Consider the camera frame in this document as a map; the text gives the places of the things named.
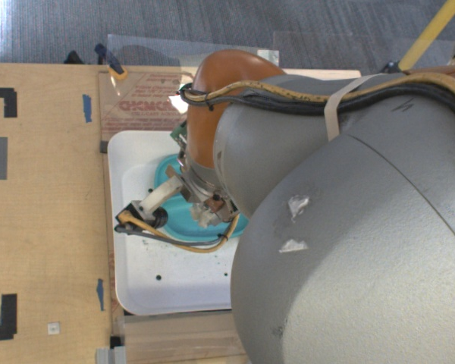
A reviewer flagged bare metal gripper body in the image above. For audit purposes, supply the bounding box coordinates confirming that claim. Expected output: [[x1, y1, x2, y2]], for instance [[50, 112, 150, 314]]
[[179, 171, 241, 224]]

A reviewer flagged blue divided plate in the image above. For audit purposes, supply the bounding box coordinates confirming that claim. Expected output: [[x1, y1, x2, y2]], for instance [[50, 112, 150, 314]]
[[152, 153, 250, 243]]

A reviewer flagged white plastic tray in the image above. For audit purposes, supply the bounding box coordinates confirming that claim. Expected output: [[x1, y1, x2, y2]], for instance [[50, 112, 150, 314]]
[[106, 130, 248, 316]]

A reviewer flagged brown cardboard board red print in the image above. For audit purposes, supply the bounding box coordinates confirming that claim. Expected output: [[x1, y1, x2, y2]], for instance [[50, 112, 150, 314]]
[[97, 68, 362, 360]]

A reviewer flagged black cylinder on white bracket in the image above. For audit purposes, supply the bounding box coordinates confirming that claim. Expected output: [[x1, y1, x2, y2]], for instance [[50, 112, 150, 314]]
[[115, 174, 184, 231]]

